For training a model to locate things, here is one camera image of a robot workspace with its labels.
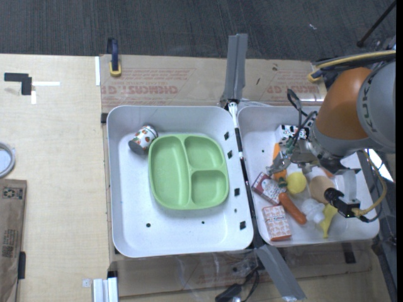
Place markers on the orange sausage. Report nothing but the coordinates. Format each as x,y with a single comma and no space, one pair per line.
292,209

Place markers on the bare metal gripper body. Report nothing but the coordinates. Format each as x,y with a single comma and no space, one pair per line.
307,156

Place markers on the red and white carton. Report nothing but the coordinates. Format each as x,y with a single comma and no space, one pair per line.
266,187

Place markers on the clear plastic bottle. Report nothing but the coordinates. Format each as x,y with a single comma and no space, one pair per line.
312,211

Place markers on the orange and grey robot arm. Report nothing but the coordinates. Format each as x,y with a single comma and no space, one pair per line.
344,105

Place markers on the tan bread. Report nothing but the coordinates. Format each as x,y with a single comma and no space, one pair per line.
319,186

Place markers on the yellow lemon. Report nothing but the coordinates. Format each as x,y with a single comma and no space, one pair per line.
296,182

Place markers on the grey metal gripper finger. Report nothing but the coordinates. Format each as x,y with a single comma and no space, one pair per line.
274,169
283,159

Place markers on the orange patterned carton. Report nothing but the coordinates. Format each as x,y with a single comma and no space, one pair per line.
277,222

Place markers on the white round roll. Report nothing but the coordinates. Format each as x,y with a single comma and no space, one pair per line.
12,160

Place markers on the yellow banana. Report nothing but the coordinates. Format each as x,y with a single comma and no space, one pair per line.
327,220

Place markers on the black cylinder on white bracket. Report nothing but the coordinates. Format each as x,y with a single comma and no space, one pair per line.
343,204

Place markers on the strawberry print can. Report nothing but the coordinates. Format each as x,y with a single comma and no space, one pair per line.
144,137

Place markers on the brown cardboard board red print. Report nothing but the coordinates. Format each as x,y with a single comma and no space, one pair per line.
189,83

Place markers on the green divided plate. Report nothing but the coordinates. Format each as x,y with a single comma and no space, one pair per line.
171,171

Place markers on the white plastic tray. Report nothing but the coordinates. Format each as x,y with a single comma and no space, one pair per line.
176,231
261,131

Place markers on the black and white cow carton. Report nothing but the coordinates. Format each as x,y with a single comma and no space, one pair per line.
285,134

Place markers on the brown paper bag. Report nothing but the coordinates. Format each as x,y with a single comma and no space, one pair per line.
11,231

